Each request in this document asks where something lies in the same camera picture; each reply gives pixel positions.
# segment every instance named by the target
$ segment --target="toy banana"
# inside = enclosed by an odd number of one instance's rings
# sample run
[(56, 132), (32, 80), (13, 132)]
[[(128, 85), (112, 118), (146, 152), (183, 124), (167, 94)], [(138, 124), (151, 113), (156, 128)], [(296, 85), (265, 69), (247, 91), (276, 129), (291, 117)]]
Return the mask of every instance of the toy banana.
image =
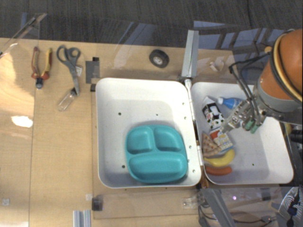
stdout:
[(208, 162), (214, 167), (223, 167), (231, 163), (235, 156), (235, 151), (233, 149), (230, 149), (225, 153), (224, 156), (219, 158), (206, 158), (204, 157), (204, 161)]

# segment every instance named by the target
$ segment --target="teal plate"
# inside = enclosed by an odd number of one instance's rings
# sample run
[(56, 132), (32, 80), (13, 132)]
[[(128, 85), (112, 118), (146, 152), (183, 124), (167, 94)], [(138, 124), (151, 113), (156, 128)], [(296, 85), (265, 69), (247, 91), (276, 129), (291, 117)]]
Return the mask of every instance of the teal plate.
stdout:
[(181, 179), (187, 172), (187, 156), (180, 134), (165, 125), (131, 129), (125, 140), (130, 175), (139, 182), (161, 184)]

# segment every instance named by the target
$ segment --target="pliers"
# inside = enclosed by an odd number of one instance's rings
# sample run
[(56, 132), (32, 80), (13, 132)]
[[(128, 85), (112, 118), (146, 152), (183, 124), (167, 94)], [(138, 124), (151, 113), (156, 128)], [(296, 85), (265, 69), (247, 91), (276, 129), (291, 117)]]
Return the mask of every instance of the pliers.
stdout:
[(32, 58), (32, 78), (36, 79), (36, 88), (41, 89), (43, 85), (43, 80), (49, 79), (49, 71), (51, 69), (52, 65), (52, 49), (48, 49), (46, 52), (46, 59), (45, 59), (45, 68), (42, 74), (40, 75), (39, 73), (39, 68), (38, 68), (38, 56), (39, 56), (39, 49), (38, 47), (34, 47), (34, 52), (33, 52), (33, 58)]

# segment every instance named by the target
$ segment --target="scissors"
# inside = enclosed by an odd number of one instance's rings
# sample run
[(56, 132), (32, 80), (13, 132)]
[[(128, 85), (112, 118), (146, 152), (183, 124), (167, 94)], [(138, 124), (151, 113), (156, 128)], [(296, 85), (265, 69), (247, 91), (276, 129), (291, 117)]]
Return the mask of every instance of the scissors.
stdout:
[[(59, 55), (59, 52), (62, 49), (64, 50), (63, 51), (64, 60), (62, 60)], [(79, 83), (78, 83), (78, 78), (77, 78), (76, 63), (77, 63), (77, 59), (80, 56), (80, 53), (81, 52), (78, 48), (72, 47), (70, 49), (67, 49), (67, 48), (65, 48), (64, 45), (59, 46), (59, 48), (57, 49), (57, 58), (62, 64), (67, 66), (67, 68), (70, 70), (72, 81), (74, 83), (75, 91), (76, 91), (77, 95), (79, 95), (80, 90), (79, 90)]]

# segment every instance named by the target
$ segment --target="toy sausage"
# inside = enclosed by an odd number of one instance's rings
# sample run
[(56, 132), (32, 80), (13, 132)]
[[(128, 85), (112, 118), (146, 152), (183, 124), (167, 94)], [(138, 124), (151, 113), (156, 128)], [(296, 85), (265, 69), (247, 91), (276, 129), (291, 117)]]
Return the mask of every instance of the toy sausage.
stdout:
[(211, 166), (205, 166), (205, 171), (207, 174), (215, 175), (215, 176), (224, 176), (232, 172), (232, 168), (230, 166), (226, 166), (223, 168), (214, 168)]

